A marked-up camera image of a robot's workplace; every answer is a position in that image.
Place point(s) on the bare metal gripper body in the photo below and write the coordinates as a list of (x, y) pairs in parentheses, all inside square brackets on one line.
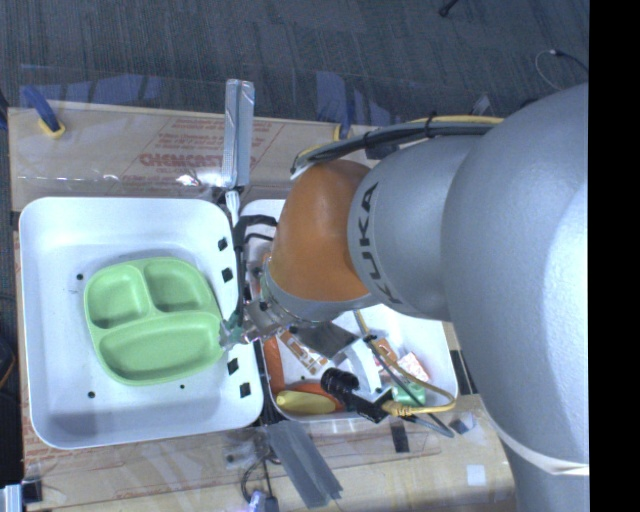
[(322, 340)]

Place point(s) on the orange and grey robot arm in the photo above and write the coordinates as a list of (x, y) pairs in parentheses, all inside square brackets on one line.
[(450, 240)]

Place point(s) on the white and orange packet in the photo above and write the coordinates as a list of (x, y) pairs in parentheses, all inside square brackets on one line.
[(305, 356)]

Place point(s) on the yellow banana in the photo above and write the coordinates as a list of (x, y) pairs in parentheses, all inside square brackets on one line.
[(305, 403)]

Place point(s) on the red and white packet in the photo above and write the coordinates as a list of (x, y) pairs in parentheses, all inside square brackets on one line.
[(414, 366)]

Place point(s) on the white plastic tray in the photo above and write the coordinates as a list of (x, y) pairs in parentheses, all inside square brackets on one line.
[(60, 300), (430, 345)]

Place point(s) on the thin black and white rod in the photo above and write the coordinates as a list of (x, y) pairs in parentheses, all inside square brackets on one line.
[(240, 260)]

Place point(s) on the green divided plate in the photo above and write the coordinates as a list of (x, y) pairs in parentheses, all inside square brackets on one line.
[(150, 345)]

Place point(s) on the brown cardboard board red print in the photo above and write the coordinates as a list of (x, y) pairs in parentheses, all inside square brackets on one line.
[(150, 145)]

